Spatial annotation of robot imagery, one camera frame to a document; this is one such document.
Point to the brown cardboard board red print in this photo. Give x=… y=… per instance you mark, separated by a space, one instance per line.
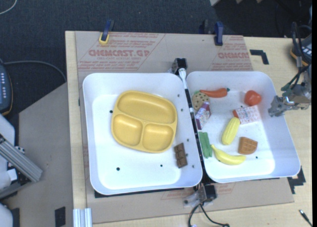
x=148 y=208

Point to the green beans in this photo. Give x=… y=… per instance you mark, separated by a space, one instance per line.
x=205 y=144

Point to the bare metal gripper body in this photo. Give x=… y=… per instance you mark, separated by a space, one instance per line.
x=301 y=96

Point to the yellow banana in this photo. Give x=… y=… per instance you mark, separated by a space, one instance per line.
x=229 y=158

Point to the thin black and white rod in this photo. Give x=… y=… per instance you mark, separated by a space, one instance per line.
x=183 y=78

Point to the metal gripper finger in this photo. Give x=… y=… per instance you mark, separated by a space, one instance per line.
x=292 y=104
x=275 y=107

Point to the yellow divided plate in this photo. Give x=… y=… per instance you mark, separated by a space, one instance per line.
x=144 y=107

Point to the purple and white carton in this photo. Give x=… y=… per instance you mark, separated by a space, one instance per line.
x=203 y=116

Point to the yellow corn cob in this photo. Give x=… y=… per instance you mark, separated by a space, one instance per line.
x=230 y=130

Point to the white and red packet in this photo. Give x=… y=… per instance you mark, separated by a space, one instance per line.
x=248 y=114

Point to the red tomato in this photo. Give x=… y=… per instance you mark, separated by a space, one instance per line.
x=252 y=98

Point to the orange carrot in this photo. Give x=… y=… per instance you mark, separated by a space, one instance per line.
x=215 y=93

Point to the white plastic tray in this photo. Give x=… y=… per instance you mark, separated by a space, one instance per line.
x=280 y=147
x=138 y=171

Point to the brown waffle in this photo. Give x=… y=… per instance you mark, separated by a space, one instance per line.
x=247 y=145

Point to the brown chocolate bar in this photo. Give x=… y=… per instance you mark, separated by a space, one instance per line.
x=180 y=155

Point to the brown chocolate chip biscuit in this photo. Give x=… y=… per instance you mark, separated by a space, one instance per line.
x=198 y=100

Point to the small orange toy food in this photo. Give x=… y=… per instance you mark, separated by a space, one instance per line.
x=235 y=113

